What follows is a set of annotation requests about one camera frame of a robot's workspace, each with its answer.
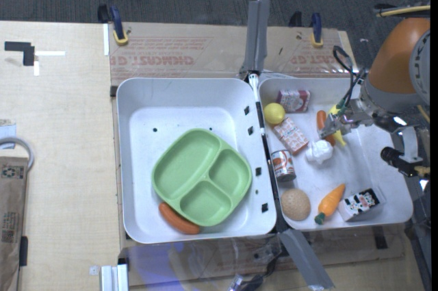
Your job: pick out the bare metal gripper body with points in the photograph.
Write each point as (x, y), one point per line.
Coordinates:
(357, 113)

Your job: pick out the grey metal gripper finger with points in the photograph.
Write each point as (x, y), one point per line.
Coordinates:
(343, 129)
(326, 127)

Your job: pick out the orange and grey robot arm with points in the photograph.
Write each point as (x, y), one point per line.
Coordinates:
(393, 67)

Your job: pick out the orange sausage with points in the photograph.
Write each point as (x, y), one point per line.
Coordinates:
(178, 220)
(321, 118)

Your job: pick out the yellow banana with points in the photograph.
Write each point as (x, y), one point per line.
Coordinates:
(341, 139)

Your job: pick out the white crumpled lump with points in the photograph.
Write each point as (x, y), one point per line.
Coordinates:
(319, 152)

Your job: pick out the orange and white carton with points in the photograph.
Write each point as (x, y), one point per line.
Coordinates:
(291, 136)

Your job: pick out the white plastic tray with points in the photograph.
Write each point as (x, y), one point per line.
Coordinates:
(143, 146)
(356, 166)

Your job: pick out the pink and white carton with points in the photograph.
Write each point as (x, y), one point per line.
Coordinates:
(293, 100)

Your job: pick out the yellow lemon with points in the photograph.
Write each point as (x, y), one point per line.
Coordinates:
(273, 113)

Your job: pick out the orange and white can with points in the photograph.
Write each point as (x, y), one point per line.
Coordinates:
(283, 165)

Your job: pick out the orange carrot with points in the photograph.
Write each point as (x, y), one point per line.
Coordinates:
(331, 202)

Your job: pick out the black and white cow carton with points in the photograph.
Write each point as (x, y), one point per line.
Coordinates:
(359, 204)

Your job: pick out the brown bread bun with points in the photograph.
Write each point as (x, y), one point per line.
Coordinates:
(295, 204)

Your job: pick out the green divided plate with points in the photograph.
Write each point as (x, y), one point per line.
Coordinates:
(198, 176)

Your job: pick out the brown cardboard board red print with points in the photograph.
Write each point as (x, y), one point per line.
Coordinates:
(191, 57)

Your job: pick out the brown paper bag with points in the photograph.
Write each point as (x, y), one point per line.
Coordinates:
(12, 214)

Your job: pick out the black cylinder on white bracket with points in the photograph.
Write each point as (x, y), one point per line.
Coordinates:
(398, 157)

